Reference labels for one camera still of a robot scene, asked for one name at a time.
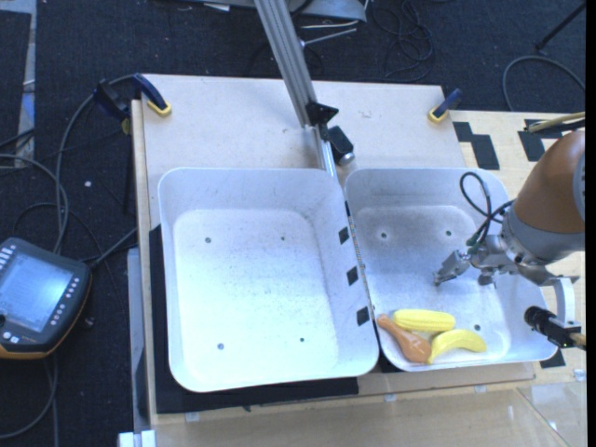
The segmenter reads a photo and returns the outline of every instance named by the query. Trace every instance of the yellow corn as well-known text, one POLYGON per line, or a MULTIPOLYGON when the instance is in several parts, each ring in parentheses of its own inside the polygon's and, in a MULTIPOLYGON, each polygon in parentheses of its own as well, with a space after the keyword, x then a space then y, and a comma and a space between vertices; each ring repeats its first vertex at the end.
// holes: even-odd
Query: yellow corn
POLYGON ((393 321, 401 328, 418 332, 446 332, 455 326, 455 317, 442 311, 429 309, 399 309, 393 321))

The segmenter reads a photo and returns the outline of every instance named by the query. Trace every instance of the display screen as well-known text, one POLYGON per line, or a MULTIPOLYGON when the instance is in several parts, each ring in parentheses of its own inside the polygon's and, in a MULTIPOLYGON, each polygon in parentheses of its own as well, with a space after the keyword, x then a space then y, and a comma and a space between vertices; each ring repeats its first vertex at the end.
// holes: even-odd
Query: display screen
POLYGON ((73 273, 24 253, 17 253, 0 278, 0 313, 41 332, 73 273))

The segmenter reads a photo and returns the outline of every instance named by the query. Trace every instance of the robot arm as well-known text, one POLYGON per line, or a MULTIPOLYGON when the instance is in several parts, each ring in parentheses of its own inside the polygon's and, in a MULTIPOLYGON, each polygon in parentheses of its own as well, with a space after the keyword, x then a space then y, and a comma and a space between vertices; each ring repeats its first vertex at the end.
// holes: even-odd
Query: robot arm
POLYGON ((552 275, 546 265, 586 247, 585 145, 584 131, 556 141, 537 162, 515 201, 500 212, 501 232, 484 237, 467 251, 450 254, 434 274, 435 285, 456 278, 470 266, 481 271, 481 285, 492 283, 496 272, 519 274, 538 286, 551 285, 557 293, 557 315, 532 307, 525 319, 560 347, 578 345, 574 280, 552 275))

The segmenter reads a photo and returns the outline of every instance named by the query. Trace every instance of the yellow clamp pad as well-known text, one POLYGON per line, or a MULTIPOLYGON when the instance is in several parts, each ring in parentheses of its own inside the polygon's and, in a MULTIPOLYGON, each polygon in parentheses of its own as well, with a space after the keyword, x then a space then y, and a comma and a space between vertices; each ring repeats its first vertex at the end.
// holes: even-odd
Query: yellow clamp pad
POLYGON ((162 117, 166 117, 171 113, 171 104, 169 102, 166 102, 166 107, 164 109, 159 109, 151 100, 147 100, 147 106, 149 106, 162 117))
POLYGON ((435 115, 433 115, 433 113, 438 107, 439 106, 435 106, 428 112, 428 119, 430 119, 433 123, 440 123, 445 117, 447 117, 447 113, 449 113, 449 111, 443 111, 442 115, 436 117, 435 115))

